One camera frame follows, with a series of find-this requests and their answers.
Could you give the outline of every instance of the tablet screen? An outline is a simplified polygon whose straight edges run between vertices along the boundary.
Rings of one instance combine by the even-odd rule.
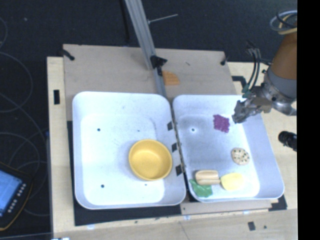
[[[0,170],[0,214],[6,210],[21,183],[21,179]]]

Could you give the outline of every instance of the wooden table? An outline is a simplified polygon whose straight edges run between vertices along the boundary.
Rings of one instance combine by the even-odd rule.
[[[297,118],[278,111],[262,114],[285,184],[286,210],[268,211],[277,200],[181,204],[181,215],[121,220],[75,226],[68,143],[71,101],[83,90],[156,93],[153,74],[146,69],[140,48],[64,45],[75,60],[47,58],[50,189],[53,234],[71,239],[296,239],[298,238],[297,153],[278,141],[281,131],[297,132]],[[252,63],[221,65],[222,51],[157,49],[180,85],[166,86],[168,100],[180,94],[241,94],[231,76],[249,79]]]

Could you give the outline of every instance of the black floor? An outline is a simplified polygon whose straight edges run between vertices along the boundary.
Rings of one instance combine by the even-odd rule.
[[[150,25],[156,48],[224,51],[229,61],[238,62],[251,61],[245,52],[248,40],[263,58],[272,59],[282,37],[271,30],[269,21],[277,11],[297,9],[298,4],[298,0],[142,2],[149,20],[178,14]],[[26,209],[0,232],[0,238],[45,234],[51,231],[46,57],[57,56],[63,44],[137,47],[138,42],[121,0],[0,0],[0,18],[0,162],[35,175]]]

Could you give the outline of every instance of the orange object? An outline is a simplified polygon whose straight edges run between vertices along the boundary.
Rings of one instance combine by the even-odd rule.
[[[278,77],[297,79],[297,32],[287,34],[276,52],[271,70]]]
[[[162,71],[163,82],[165,86],[177,86],[180,80],[176,74],[169,71]]]

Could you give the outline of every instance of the black cord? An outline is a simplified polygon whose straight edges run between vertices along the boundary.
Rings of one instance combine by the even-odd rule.
[[[4,26],[4,37],[3,37],[3,40],[0,41],[0,49],[2,46],[4,46],[6,40],[7,40],[7,37],[8,37],[8,26],[6,24],[6,22],[0,17],[0,22],[2,22],[3,26]]]
[[[256,83],[257,83],[257,80],[258,80],[258,76],[259,76],[259,71],[260,71],[260,56],[258,55],[258,57],[256,58],[257,59],[257,69],[256,69],[256,74],[255,74],[255,79],[254,79],[254,82],[252,84],[252,87],[250,89],[250,91],[253,90],[253,88],[256,86]]]
[[[19,138],[19,139],[22,139],[24,140],[25,142],[27,142],[28,144],[31,145],[31,147],[33,147],[35,153],[36,153],[36,156],[37,156],[37,161],[38,161],[38,164],[37,164],[37,167],[36,167],[36,170],[35,170],[35,173],[33,174],[32,178],[34,179],[38,170],[39,170],[39,167],[40,167],[40,154],[39,154],[39,151],[37,149],[37,147],[35,146],[35,144],[33,144],[30,140],[28,140],[27,138],[19,135],[19,134],[15,134],[15,133],[11,133],[11,132],[0,132],[0,136],[3,135],[3,136],[12,136],[12,137],[16,137],[16,138]]]
[[[291,30],[291,29],[293,29],[293,28],[296,28],[297,26],[292,25],[292,24],[291,24],[291,26],[293,26],[293,27],[289,26],[288,24],[290,24],[290,23],[288,23],[288,22],[286,22],[285,20],[283,20],[282,17],[288,16],[288,18],[291,18],[291,17],[295,17],[295,16],[297,16],[297,15],[298,15],[298,11],[297,11],[297,10],[288,10],[288,11],[278,12],[278,13],[276,14],[276,16],[274,16],[274,17],[270,20],[270,22],[269,22],[270,28],[271,28],[272,30],[274,30],[274,31],[277,31],[277,32],[279,32],[279,31],[287,31],[287,30]],[[286,27],[274,26],[274,22],[276,22],[276,21],[280,21],[280,22],[281,22],[282,24],[284,24]]]
[[[33,81],[33,79],[32,79],[32,76],[31,76],[31,74],[30,74],[30,71],[28,70],[28,68],[27,68],[20,60],[18,60],[17,58],[15,58],[15,57],[13,57],[13,56],[5,53],[5,52],[2,52],[2,51],[0,51],[0,55],[3,55],[3,56],[5,56],[5,57],[8,57],[8,58],[14,60],[15,62],[17,62],[18,64],[20,64],[20,65],[23,67],[24,71],[27,73],[27,75],[28,75],[28,77],[29,77],[29,80],[30,80],[30,90],[29,90],[29,92],[28,92],[27,97],[24,99],[24,101],[23,101],[22,103],[20,103],[19,105],[16,105],[15,108],[12,108],[12,109],[0,110],[0,113],[9,113],[9,112],[13,112],[13,111],[18,110],[19,107],[22,107],[23,105],[25,105],[25,104],[28,102],[28,100],[30,99],[30,97],[31,97],[31,95],[32,95],[32,93],[33,93],[34,81]]]
[[[252,57],[253,57],[254,66],[253,66],[253,71],[252,71],[250,80],[249,80],[249,82],[248,82],[248,86],[250,86],[252,80],[254,79],[254,76],[255,76],[256,70],[257,70],[257,59],[256,59],[256,56],[255,56],[254,54],[252,54]]]
[[[280,13],[283,13],[283,11],[281,11],[281,12],[279,11],[279,12],[277,12],[276,15],[275,15],[276,18],[277,18],[277,20],[278,20],[279,22],[281,22],[282,24],[286,25],[287,27],[289,27],[289,28],[291,28],[291,29],[294,29],[294,28],[297,27],[296,25],[293,25],[293,24],[289,23],[287,20],[290,19],[290,18],[292,18],[292,17],[296,17],[296,16],[298,15],[298,13],[294,13],[294,14],[289,15],[286,20],[283,20],[283,19],[281,18]]]
[[[3,47],[3,45],[5,44],[5,42],[7,40],[7,37],[8,37],[8,26],[7,26],[6,22],[1,17],[0,17],[0,22],[4,25],[4,37],[3,37],[2,41],[0,40],[0,49],[1,49]],[[3,55],[3,56],[5,56],[5,57],[7,57],[9,59],[12,59],[15,62],[17,62],[19,65],[21,65],[22,68],[24,69],[24,71],[27,73],[28,78],[30,80],[30,89],[29,89],[28,95],[23,100],[23,102],[21,102],[20,104],[17,104],[12,99],[10,99],[9,97],[7,97],[6,95],[4,95],[3,93],[0,92],[0,97],[2,97],[3,99],[7,100],[9,103],[11,103],[14,106],[14,108],[12,108],[12,109],[0,110],[0,113],[10,113],[10,112],[14,112],[16,110],[20,110],[31,121],[31,123],[35,126],[37,132],[34,133],[33,135],[31,135],[29,138],[26,138],[24,136],[21,136],[21,135],[16,134],[16,133],[11,133],[11,132],[0,132],[0,136],[11,136],[11,137],[15,137],[15,138],[19,138],[19,139],[23,140],[23,143],[15,150],[15,152],[11,156],[10,161],[9,161],[9,165],[13,162],[13,160],[16,157],[18,151],[25,144],[29,144],[34,149],[35,154],[36,154],[36,160],[29,161],[29,162],[26,162],[24,164],[21,164],[17,168],[17,170],[20,170],[21,168],[26,167],[28,165],[36,164],[36,169],[35,169],[35,171],[34,171],[34,173],[32,175],[32,179],[34,180],[36,175],[37,175],[37,173],[38,173],[38,171],[39,171],[39,169],[40,169],[40,164],[46,164],[46,162],[45,161],[41,161],[39,150],[37,149],[35,144],[33,144],[31,142],[31,139],[33,137],[35,137],[35,136],[40,135],[45,148],[47,147],[47,145],[46,145],[45,136],[43,134],[44,130],[41,130],[40,127],[38,126],[38,124],[35,122],[35,120],[22,108],[22,106],[24,106],[29,101],[30,97],[32,96],[33,88],[34,88],[33,78],[31,76],[30,71],[28,70],[28,68],[20,60],[18,60],[17,58],[15,58],[15,57],[7,54],[7,53],[1,52],[1,51],[0,51],[0,55]],[[32,190],[32,194],[30,195],[28,200],[31,200],[33,197],[35,197],[40,192],[40,190],[44,187],[47,179],[48,179],[48,171],[46,170],[45,171],[45,176],[42,177],[42,180],[40,181],[41,183],[39,184],[39,186],[37,187],[36,190],[35,189]],[[30,210],[28,210],[26,208],[24,209],[24,211],[26,213],[30,214],[30,215],[38,216],[38,217],[47,217],[47,216],[50,215],[50,214],[41,214],[41,213],[32,212],[32,211],[30,211]]]

